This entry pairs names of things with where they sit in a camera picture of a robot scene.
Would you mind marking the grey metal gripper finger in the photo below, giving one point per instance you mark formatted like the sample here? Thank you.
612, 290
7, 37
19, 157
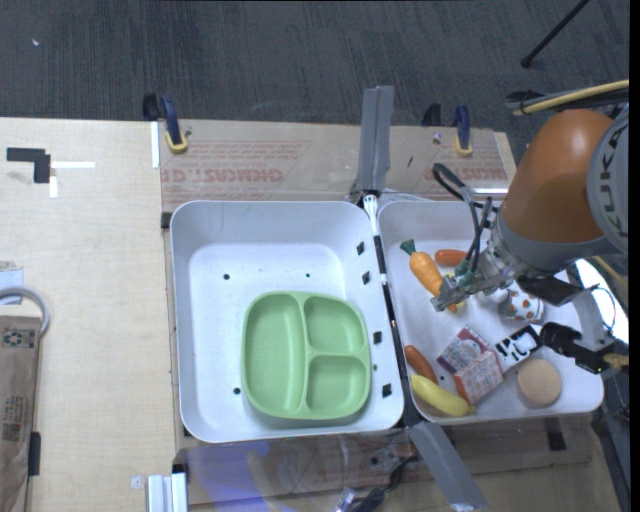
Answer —
438, 303
451, 296

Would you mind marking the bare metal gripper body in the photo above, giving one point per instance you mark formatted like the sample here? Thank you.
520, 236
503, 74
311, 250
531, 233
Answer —
492, 272

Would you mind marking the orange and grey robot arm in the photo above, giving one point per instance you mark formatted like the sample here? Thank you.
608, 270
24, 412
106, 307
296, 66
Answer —
555, 200

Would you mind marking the orange carrot with green top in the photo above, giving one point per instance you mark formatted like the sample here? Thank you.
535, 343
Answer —
425, 267

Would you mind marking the orange sausage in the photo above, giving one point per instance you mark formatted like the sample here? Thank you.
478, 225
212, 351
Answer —
420, 362
449, 257

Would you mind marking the white bottle with strawberry print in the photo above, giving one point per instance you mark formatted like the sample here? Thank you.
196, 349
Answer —
525, 306

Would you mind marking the pink and white carton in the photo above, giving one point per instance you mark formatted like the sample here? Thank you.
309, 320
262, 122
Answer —
460, 350

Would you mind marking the black and white carton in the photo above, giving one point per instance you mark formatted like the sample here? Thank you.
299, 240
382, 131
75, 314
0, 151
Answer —
517, 347

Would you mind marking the orange and pink carton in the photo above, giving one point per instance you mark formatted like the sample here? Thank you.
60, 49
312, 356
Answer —
480, 377

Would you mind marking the yellow banana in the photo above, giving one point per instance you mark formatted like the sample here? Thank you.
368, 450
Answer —
440, 397

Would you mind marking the round tan biscuit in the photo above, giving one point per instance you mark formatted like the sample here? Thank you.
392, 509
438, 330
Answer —
539, 381

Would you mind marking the white plastic tray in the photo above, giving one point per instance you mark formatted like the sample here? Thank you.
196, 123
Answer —
210, 350
575, 395

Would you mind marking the green divided plate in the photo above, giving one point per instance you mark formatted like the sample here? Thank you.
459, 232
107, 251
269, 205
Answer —
280, 350

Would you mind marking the brown cardboard board red print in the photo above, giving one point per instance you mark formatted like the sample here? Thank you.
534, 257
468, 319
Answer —
300, 165

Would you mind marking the black stand leg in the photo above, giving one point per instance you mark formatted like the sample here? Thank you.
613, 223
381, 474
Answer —
552, 34

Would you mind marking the brown paper bag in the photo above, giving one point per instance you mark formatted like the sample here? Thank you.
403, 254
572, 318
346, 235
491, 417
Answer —
15, 400

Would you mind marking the black cylinder on white bracket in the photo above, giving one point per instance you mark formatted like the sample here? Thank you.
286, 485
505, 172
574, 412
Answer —
590, 320

